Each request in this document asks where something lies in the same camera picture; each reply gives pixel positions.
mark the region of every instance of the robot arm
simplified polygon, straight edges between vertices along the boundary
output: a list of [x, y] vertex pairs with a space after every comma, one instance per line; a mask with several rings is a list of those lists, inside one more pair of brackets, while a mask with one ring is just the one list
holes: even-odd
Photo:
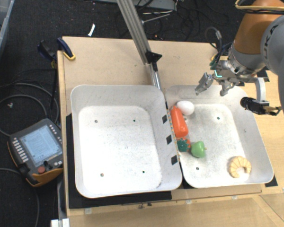
[[238, 1], [236, 7], [245, 9], [247, 14], [228, 48], [227, 56], [218, 54], [213, 59], [211, 69], [214, 74], [205, 73], [195, 92], [198, 95], [206, 90], [214, 79], [222, 86], [221, 96], [234, 86], [255, 83], [257, 99], [244, 98], [241, 105], [256, 114], [277, 115], [281, 108], [270, 107], [266, 101], [265, 82], [268, 77], [256, 75], [265, 66], [278, 75], [284, 111], [284, 3], [280, 0], [256, 0], [251, 6], [240, 6]]

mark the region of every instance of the toy food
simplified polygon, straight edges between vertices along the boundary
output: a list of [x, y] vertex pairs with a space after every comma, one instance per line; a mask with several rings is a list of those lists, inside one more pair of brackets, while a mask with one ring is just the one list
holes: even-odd
[[204, 145], [204, 142], [198, 141], [191, 145], [190, 152], [194, 157], [203, 158], [205, 157], [205, 150], [206, 150], [206, 147]]
[[246, 173], [250, 173], [251, 171], [251, 163], [244, 157], [238, 156], [234, 157], [231, 160], [230, 166], [229, 166], [229, 173], [234, 178], [239, 178], [240, 175], [237, 173], [237, 169], [243, 167], [245, 168]]
[[189, 151], [191, 146], [190, 146], [190, 140], [186, 139], [184, 137], [180, 138], [177, 140], [177, 146], [178, 146], [178, 150], [180, 152], [186, 152]]
[[185, 100], [177, 102], [177, 107], [184, 115], [191, 115], [195, 110], [194, 104]]
[[172, 106], [170, 117], [176, 138], [182, 138], [188, 135], [188, 127], [180, 109]]

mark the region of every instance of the yellow cable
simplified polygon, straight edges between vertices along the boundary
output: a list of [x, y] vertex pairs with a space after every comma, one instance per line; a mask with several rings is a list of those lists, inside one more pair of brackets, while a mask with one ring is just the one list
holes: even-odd
[[278, 10], [278, 11], [284, 11], [284, 7], [272, 7], [272, 6], [253, 6], [253, 5], [248, 5], [248, 6], [241, 6], [238, 5], [238, 3], [241, 0], [237, 0], [235, 2], [235, 7], [236, 9], [250, 9], [250, 10], [259, 10], [259, 9], [264, 9], [264, 10]]

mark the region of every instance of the display screen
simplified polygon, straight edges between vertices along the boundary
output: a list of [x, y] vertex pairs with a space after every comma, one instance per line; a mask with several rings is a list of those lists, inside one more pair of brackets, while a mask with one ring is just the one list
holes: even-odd
[[59, 143], [47, 125], [19, 138], [35, 166], [62, 153]]

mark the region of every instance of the black floor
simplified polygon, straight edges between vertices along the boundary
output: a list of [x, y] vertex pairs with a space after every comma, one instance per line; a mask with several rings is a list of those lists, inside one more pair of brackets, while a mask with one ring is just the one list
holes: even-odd
[[[235, 1], [179, 2], [178, 12], [146, 23], [146, 35], [150, 40], [207, 42], [204, 32], [206, 28], [213, 26], [220, 30], [223, 43], [229, 43], [233, 41], [244, 16], [235, 9]], [[160, 10], [144, 8], [139, 10], [139, 14], [143, 20], [147, 20], [154, 15], [142, 13], [152, 11]], [[93, 37], [131, 38], [126, 32], [118, 6], [113, 3], [88, 0], [15, 0], [9, 19], [8, 41], [0, 63], [0, 86], [15, 81], [26, 82], [51, 92], [54, 74], [50, 62], [38, 53], [37, 45], [45, 40], [55, 52], [58, 37], [87, 36], [93, 23], [96, 25]], [[216, 42], [214, 33], [209, 33], [208, 39]], [[35, 88], [0, 87], [0, 100], [23, 93], [41, 100], [49, 115], [52, 118], [56, 116], [55, 109], [49, 107], [49, 96]], [[0, 105], [0, 127], [8, 133], [28, 127], [43, 117], [38, 105], [27, 98], [10, 99]], [[0, 168], [16, 169], [8, 152], [7, 137], [1, 133]], [[17, 174], [0, 171], [0, 226], [34, 226], [37, 215], [34, 190], [40, 200], [38, 227], [48, 227], [51, 219], [58, 218], [56, 181], [33, 189]]]

